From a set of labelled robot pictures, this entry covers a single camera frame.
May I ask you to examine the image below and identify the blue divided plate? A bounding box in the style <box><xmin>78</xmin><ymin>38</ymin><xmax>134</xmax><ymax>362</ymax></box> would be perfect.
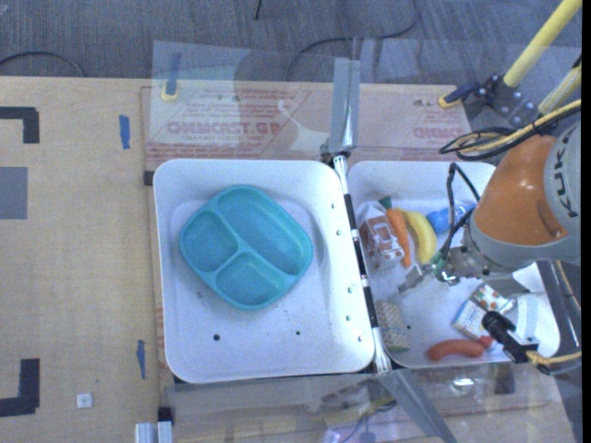
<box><xmin>178</xmin><ymin>184</ymin><xmax>316</xmax><ymax>312</ymax></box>

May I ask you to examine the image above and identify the white carton with fruit print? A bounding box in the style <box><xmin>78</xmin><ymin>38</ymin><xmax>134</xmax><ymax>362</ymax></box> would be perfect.
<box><xmin>452</xmin><ymin>282</ymin><xmax>518</xmax><ymax>341</ymax></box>

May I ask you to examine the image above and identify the white plastic tray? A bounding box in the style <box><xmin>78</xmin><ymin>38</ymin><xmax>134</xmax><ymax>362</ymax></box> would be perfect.
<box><xmin>345</xmin><ymin>160</ymin><xmax>562</xmax><ymax>371</ymax></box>
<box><xmin>151</xmin><ymin>157</ymin><xmax>377</xmax><ymax>385</ymax></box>

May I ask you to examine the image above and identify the black cylinder on white bracket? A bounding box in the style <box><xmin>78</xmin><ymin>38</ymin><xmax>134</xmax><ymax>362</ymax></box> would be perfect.
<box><xmin>481</xmin><ymin>275</ymin><xmax>541</xmax><ymax>365</ymax></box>

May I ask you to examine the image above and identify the orange carrot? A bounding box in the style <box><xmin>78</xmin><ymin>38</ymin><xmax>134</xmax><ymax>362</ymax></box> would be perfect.
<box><xmin>378</xmin><ymin>196</ymin><xmax>413</xmax><ymax>269</ymax></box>

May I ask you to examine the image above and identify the white and brown carton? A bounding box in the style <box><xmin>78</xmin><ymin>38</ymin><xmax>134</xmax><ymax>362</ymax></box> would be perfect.
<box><xmin>356</xmin><ymin>201</ymin><xmax>406</xmax><ymax>272</ymax></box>

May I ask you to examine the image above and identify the yellow banana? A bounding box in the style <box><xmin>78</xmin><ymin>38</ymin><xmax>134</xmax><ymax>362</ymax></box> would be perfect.
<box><xmin>399</xmin><ymin>208</ymin><xmax>439</xmax><ymax>266</ymax></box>

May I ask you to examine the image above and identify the brown cardboard board red print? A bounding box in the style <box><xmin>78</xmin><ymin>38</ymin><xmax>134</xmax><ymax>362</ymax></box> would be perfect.
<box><xmin>140</xmin><ymin>83</ymin><xmax>551</xmax><ymax>415</ymax></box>

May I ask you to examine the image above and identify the blue bottle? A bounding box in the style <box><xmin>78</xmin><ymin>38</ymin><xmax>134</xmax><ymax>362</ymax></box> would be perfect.
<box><xmin>425</xmin><ymin>202</ymin><xmax>477</xmax><ymax>236</ymax></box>

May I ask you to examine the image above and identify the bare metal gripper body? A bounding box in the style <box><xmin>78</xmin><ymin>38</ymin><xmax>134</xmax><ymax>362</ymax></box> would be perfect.
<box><xmin>432</xmin><ymin>243</ymin><xmax>487</xmax><ymax>286</ymax></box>

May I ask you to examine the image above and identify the red sausage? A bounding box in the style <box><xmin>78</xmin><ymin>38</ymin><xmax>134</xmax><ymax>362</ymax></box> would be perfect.
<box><xmin>426</xmin><ymin>335</ymin><xmax>494</xmax><ymax>363</ymax></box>

